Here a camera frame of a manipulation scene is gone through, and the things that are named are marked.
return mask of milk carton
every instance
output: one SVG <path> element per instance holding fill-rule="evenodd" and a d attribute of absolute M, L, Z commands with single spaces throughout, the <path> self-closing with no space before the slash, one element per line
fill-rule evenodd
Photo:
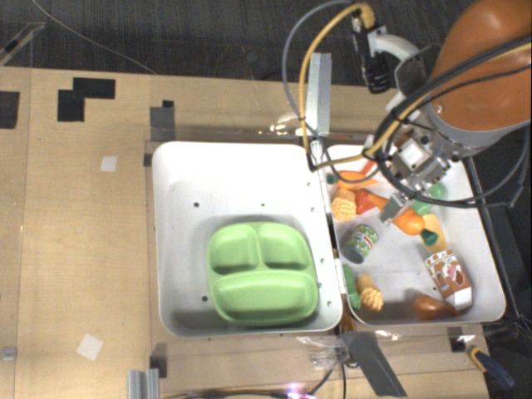
<path fill-rule="evenodd" d="M 451 249 L 434 253 L 425 263 L 441 296 L 456 310 L 473 304 L 471 284 Z"/>

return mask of wooden table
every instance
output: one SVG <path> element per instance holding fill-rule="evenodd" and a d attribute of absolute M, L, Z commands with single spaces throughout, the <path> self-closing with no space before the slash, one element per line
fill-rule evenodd
<path fill-rule="evenodd" d="M 115 79 L 116 98 L 86 99 L 85 122 L 58 122 L 57 91 L 71 90 L 74 76 Z M 289 112 L 282 85 L 4 67 L 0 90 L 21 93 L 17 128 L 0 131 L 0 347 L 18 353 L 0 361 L 0 397 L 124 398 L 128 371 L 147 369 L 159 329 L 153 306 L 150 313 L 143 166 L 150 107 L 174 101 L 178 129 L 195 135 L 243 127 L 267 134 Z M 390 97 L 335 86 L 332 130 L 374 130 Z M 116 171 L 101 171 L 104 156 L 117 157 Z M 487 397 L 483 376 L 464 353 L 451 352 L 444 328 L 394 332 L 409 340 L 382 348 L 409 397 Z M 486 349 L 481 327 L 464 333 Z M 95 361 L 76 353 L 86 334 L 103 341 Z M 286 349 L 267 349 L 270 340 L 169 337 L 168 350 L 185 364 L 161 389 L 207 387 L 210 378 L 218 387 L 240 387 L 245 379 L 247 387 L 265 388 L 292 376 L 309 385 L 322 376 L 309 371 L 297 339 Z M 257 354 L 228 353 L 241 342 Z M 260 359 L 263 352 L 292 372 L 279 378 L 286 370 Z M 374 397 L 360 370 L 347 374 L 349 395 Z M 335 372 L 320 397 L 340 397 L 341 384 Z"/>

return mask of plywood surface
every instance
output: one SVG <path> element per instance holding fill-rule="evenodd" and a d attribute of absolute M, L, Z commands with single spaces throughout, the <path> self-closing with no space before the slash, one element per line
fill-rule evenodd
<path fill-rule="evenodd" d="M 200 131 L 215 131 L 246 126 L 260 130 L 289 112 L 286 97 L 280 83 L 23 69 L 14 74 L 30 78 L 31 100 L 28 95 L 21 105 L 31 108 L 31 117 L 16 130 L 22 137 L 26 135 L 21 146 L 27 149 L 27 161 L 18 168 L 7 164 L 15 176 L 25 176 L 25 209 L 21 215 L 22 251 L 18 245 L 19 258 L 22 256 L 20 299 L 12 298 L 12 305 L 17 306 L 10 311 L 18 320 L 18 330 L 9 332 L 0 325 L 0 336 L 10 335 L 17 343 L 18 357 L 14 378 L 13 367 L 2 362 L 0 384 L 7 380 L 9 388 L 0 391 L 0 396 L 11 399 L 14 380 L 17 399 L 126 397 L 128 370 L 147 367 L 152 347 L 150 324 L 156 316 L 153 309 L 150 313 L 150 222 L 142 165 L 150 134 L 150 106 L 160 106 L 162 100 L 175 101 L 178 129 L 194 126 Z M 86 100 L 84 123 L 58 123 L 57 91 L 71 89 L 74 76 L 116 79 L 116 98 Z M 5 87 L 2 76 L 0 89 Z M 23 89 L 22 85 L 13 87 Z M 333 88 L 334 129 L 374 129 L 389 97 L 368 97 L 364 90 L 352 87 Z M 115 172 L 100 171 L 104 156 L 117 157 Z M 2 198 L 17 193 L 5 182 L 0 185 Z M 4 213 L 6 208 L 0 206 Z M 11 231 L 4 225 L 1 229 L 2 246 L 12 244 L 17 249 L 12 227 Z M 16 262 L 12 269 L 9 259 L 2 254 L 2 270 L 5 267 L 16 272 Z M 11 278 L 2 273 L 2 288 L 8 288 L 4 279 Z M 2 290 L 2 320 L 9 312 L 4 294 Z M 87 333 L 103 341 L 95 361 L 76 353 Z M 428 329 L 420 336 L 430 333 Z M 445 336 L 445 331 L 435 333 Z M 2 342 L 9 339 L 0 338 Z M 201 368 L 215 368 L 220 362 L 222 366 L 214 369 L 220 385 L 244 382 L 234 356 L 227 352 L 238 342 L 213 349 L 205 340 L 166 340 L 171 342 L 168 348 L 189 363 L 180 368 L 184 370 L 181 377 L 163 382 L 169 389 L 201 387 L 205 380 Z M 456 397 L 485 397 L 483 379 L 465 355 L 453 356 L 445 342 L 438 342 L 428 353 L 420 347 L 414 352 L 397 347 L 390 351 L 391 364 L 402 374 L 411 397 L 453 397 L 442 396 L 443 387 L 435 389 L 430 383 L 439 379 L 440 369 L 445 377 L 459 380 L 449 382 L 450 394 L 462 389 L 465 396 L 456 393 Z M 271 362 L 260 359 L 261 353 L 288 363 L 297 358 L 298 365 L 307 366 L 301 363 L 307 356 L 301 348 L 266 349 L 264 345 L 257 347 L 255 359 L 253 354 L 245 358 L 254 362 L 247 374 L 248 386 L 275 380 L 266 377 L 261 382 L 260 373 L 275 374 Z M 421 365 L 425 366 L 424 374 L 417 376 L 416 368 Z M 350 388 L 360 397 L 373 397 L 368 396 L 371 392 L 360 371 L 349 376 L 355 378 Z M 302 381 L 314 382 L 319 377 L 316 373 Z M 323 388 L 322 397 L 335 397 L 341 389 L 338 386 L 338 381 L 332 380 Z"/>

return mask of gray cable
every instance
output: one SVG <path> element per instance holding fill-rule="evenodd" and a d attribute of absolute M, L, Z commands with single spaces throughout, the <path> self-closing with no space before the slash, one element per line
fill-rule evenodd
<path fill-rule="evenodd" d="M 325 2 L 324 4 L 320 4 L 319 6 L 316 6 L 314 9 L 311 9 L 307 13 L 305 13 L 303 17 L 299 19 L 299 21 L 296 22 L 296 24 L 292 28 L 292 31 L 290 31 L 290 33 L 288 34 L 288 38 L 286 39 L 286 42 L 284 43 L 284 48 L 283 48 L 283 59 L 281 61 L 281 75 L 283 76 L 284 92 L 286 93 L 286 97 L 288 98 L 288 102 L 290 103 L 290 106 L 292 107 L 293 111 L 295 112 L 296 116 L 298 116 L 298 118 L 300 118 L 301 116 L 299 114 L 298 106 L 296 105 L 296 102 L 292 97 L 292 93 L 290 92 L 290 87 L 288 87 L 288 73 L 287 73 L 288 51 L 290 50 L 290 43 L 292 43 L 293 36 L 295 36 L 298 29 L 314 13 L 317 13 L 327 7 L 338 6 L 338 5 L 347 6 L 351 3 L 352 3 L 351 0 L 331 0 L 330 2 Z"/>
<path fill-rule="evenodd" d="M 91 38 L 87 37 L 87 36 L 84 36 L 83 34 L 81 34 L 80 32 L 76 31 L 75 29 L 69 27 L 68 25 L 66 25 L 64 22 L 60 21 L 59 19 L 57 19 L 56 17 L 54 17 L 53 15 L 51 15 L 44 7 L 42 7 L 39 2 L 37 0 L 30 0 L 35 6 L 37 9 L 39 9 L 42 13 L 44 13 L 47 17 L 49 17 L 51 20 L 53 20 L 56 24 L 60 25 L 61 27 L 65 28 L 67 31 L 71 32 L 72 34 L 74 34 L 75 36 L 78 36 L 79 38 L 82 38 L 83 40 L 86 40 L 88 41 L 90 44 L 96 46 L 96 47 L 99 47 L 100 49 L 103 49 L 105 51 L 108 51 L 110 53 L 113 53 L 115 55 L 117 55 L 118 57 L 123 57 L 124 59 L 126 59 L 127 61 L 129 62 L 132 62 L 134 63 L 135 65 L 141 67 L 142 69 L 145 69 L 146 71 L 148 71 L 149 73 L 151 74 L 157 74 L 154 70 L 152 70 L 151 68 L 149 68 L 148 66 L 136 61 L 135 59 L 133 59 L 132 57 L 128 57 L 127 55 L 125 55 L 124 53 L 120 53 L 120 52 L 117 52 L 116 50 L 113 50 L 107 46 L 104 46 L 103 44 L 100 44 L 99 42 L 95 42 L 94 40 L 92 40 Z"/>

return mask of white square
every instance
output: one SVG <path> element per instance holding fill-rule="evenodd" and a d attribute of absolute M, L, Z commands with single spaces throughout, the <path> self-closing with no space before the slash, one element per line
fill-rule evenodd
<path fill-rule="evenodd" d="M 117 156 L 104 156 L 101 160 L 100 171 L 116 171 Z"/>
<path fill-rule="evenodd" d="M 94 362 L 98 357 L 98 353 L 100 353 L 101 346 L 103 346 L 103 341 L 98 340 L 91 334 L 85 334 L 76 352 Z"/>

